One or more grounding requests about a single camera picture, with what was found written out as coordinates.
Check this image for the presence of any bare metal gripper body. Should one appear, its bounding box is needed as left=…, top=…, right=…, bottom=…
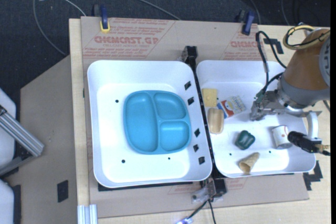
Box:
left=252, top=89, right=305, bottom=120

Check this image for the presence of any beige bread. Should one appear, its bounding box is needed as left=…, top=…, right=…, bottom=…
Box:
left=207, top=107, right=225, bottom=135

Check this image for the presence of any black cylinder on white bracket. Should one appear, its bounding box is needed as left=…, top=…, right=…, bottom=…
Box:
left=287, top=111, right=323, bottom=153

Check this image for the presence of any thin black rod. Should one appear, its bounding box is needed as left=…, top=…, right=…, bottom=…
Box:
left=189, top=56, right=215, bottom=182

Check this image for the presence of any white plastic tray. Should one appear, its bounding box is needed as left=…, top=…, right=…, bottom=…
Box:
left=87, top=59, right=213, bottom=188
left=195, top=59, right=317, bottom=178

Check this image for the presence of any blue divided plate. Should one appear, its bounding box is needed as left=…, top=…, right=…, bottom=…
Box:
left=123, top=90, right=192, bottom=155

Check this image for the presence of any black block with thin wires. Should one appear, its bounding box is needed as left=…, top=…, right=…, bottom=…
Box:
left=182, top=45, right=198, bottom=63
left=200, top=178, right=227, bottom=202

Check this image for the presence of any white cup with orange print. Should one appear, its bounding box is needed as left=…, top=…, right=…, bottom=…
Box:
left=271, top=125, right=292, bottom=150

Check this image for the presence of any beige ice cream cone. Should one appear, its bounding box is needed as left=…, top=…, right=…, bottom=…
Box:
left=238, top=152, right=260, bottom=175

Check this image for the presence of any brown cardboard board red print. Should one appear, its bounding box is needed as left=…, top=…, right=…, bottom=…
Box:
left=80, top=16, right=310, bottom=218

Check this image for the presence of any yellow cheese slice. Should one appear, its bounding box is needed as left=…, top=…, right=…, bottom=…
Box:
left=201, top=88, right=218, bottom=108

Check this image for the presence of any green bell pepper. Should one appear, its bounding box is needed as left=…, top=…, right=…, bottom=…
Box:
left=234, top=130, right=256, bottom=151

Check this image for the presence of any white and orange carton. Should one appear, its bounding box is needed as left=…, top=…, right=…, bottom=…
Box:
left=216, top=95, right=247, bottom=119

